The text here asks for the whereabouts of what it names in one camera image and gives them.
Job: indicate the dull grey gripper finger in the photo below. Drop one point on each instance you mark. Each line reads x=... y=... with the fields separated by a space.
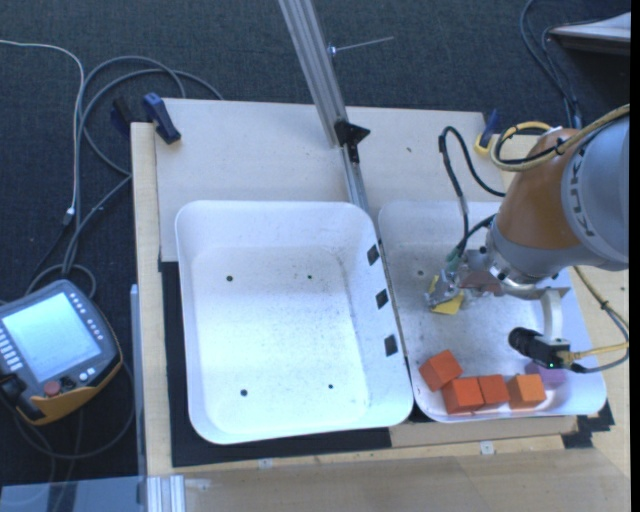
x=456 y=276
x=436 y=296

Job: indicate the pale wood board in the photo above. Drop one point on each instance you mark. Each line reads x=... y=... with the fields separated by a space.
x=260 y=150

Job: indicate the yellow cube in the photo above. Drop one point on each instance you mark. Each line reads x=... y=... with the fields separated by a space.
x=450 y=307

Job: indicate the black cylinder on white bracket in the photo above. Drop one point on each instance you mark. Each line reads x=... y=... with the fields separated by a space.
x=542 y=347

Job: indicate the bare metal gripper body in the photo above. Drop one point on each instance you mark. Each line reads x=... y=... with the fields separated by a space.
x=482 y=281

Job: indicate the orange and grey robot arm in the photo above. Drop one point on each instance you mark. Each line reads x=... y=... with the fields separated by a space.
x=545 y=210

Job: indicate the orange cube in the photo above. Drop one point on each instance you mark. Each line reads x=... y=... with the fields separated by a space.
x=462 y=396
x=494 y=389
x=526 y=391
x=440 y=369

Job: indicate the white plastic tray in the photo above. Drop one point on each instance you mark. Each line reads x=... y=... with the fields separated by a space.
x=280 y=325
x=480 y=330

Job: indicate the purple cube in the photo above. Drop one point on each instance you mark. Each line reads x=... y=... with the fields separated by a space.
x=553 y=378

